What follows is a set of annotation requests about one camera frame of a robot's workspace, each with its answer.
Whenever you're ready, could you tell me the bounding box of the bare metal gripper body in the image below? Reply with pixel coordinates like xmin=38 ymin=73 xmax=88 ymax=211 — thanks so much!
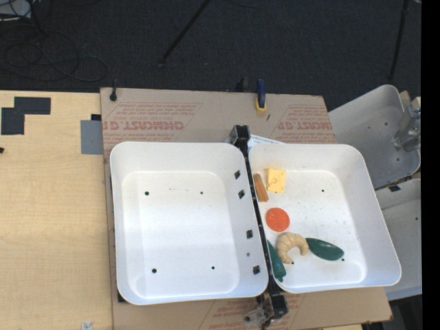
xmin=393 ymin=104 xmax=422 ymax=153

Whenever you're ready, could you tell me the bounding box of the white plastic tray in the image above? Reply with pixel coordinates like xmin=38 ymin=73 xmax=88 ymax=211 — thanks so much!
xmin=109 ymin=141 xmax=270 ymax=306
xmin=247 ymin=143 xmax=403 ymax=294

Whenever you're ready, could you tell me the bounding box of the yellow cheese wedge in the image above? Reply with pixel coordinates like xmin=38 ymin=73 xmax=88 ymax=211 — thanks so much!
xmin=265 ymin=167 xmax=287 ymax=195

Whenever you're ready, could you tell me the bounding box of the dark green oval vegetable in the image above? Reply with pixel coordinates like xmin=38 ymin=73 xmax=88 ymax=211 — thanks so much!
xmin=305 ymin=237 xmax=345 ymax=262

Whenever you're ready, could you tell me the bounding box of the white paper label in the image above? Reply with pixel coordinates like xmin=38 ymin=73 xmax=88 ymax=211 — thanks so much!
xmin=248 ymin=134 xmax=287 ymax=147

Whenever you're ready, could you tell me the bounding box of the orange round slice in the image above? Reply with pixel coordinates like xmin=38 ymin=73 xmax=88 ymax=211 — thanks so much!
xmin=265 ymin=207 xmax=291 ymax=233

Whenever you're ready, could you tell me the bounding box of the beige croissant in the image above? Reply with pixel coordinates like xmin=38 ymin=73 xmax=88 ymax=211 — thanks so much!
xmin=275 ymin=232 xmax=311 ymax=265

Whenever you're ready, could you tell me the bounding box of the thin black rod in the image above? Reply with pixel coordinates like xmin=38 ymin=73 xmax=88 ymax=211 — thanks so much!
xmin=239 ymin=142 xmax=280 ymax=298

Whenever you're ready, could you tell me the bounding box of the dark green long vegetable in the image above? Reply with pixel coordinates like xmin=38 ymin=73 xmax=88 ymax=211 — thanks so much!
xmin=266 ymin=239 xmax=287 ymax=283

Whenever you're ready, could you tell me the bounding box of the brown cardboard board red print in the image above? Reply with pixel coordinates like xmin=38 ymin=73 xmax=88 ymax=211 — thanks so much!
xmin=99 ymin=87 xmax=394 ymax=330

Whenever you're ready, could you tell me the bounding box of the black block with wires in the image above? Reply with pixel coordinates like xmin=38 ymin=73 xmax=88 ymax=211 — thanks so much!
xmin=228 ymin=124 xmax=251 ymax=147
xmin=267 ymin=293 xmax=289 ymax=320

